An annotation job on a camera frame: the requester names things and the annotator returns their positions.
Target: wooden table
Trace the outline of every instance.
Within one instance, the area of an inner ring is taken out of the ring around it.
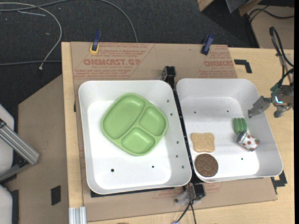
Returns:
[[[234,65],[238,78],[245,78],[255,84],[260,95],[270,96],[270,88],[281,78],[281,68],[274,49],[229,48],[232,59],[247,60],[252,74],[246,73],[242,65]],[[71,64],[71,44],[62,43],[65,131],[68,169],[69,207],[84,206],[82,196],[81,173],[77,138],[77,120],[74,112],[74,87]],[[278,146],[287,179],[285,187],[278,188],[278,200],[273,202],[250,203],[210,209],[195,210],[200,224],[264,224],[295,223],[294,214],[294,112],[287,111],[280,118],[274,118],[276,108],[272,105],[265,111],[274,139]],[[101,224],[170,224],[177,220],[181,212],[114,219],[93,223]],[[193,223],[192,212],[188,211],[181,224]]]

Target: brown round cookie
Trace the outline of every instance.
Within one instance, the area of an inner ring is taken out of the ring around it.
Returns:
[[[194,162],[196,170],[204,177],[213,177],[218,172],[218,162],[210,154],[200,154]]]

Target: black floor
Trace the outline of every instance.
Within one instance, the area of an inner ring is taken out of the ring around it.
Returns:
[[[57,0],[0,0],[40,5]],[[246,16],[230,14],[225,0],[215,0],[203,12],[197,0],[106,0],[121,8],[135,27],[139,42],[198,44],[207,34],[215,34],[215,44],[230,47],[256,47]],[[263,0],[260,4],[294,7],[294,0]],[[0,9],[20,5],[0,4]],[[124,14],[98,0],[73,0],[44,9],[61,23],[63,42],[91,42],[97,29],[103,42],[135,42]],[[1,66],[3,63],[43,60],[59,38],[59,26],[48,13],[0,13],[0,104],[8,111],[61,74],[60,63]],[[61,60],[60,44],[48,60]]]

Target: green plate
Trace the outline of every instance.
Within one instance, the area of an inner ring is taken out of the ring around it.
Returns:
[[[101,120],[101,129],[114,144],[132,155],[149,153],[164,136],[166,116],[145,98],[127,93],[120,96]]]

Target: blue clamp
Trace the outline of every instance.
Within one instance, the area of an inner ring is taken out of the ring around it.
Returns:
[[[205,45],[201,49],[201,53],[202,54],[204,54],[204,55],[208,54],[210,46],[211,46],[214,38],[215,38],[214,34],[209,34],[209,35],[206,36],[206,38],[205,38],[205,40],[203,42]]]
[[[102,31],[97,30],[97,32],[95,33],[94,41],[91,44],[90,49],[89,49],[89,51],[91,53],[98,53],[98,51],[99,51],[99,44],[98,43],[100,41],[101,35],[102,35]]]

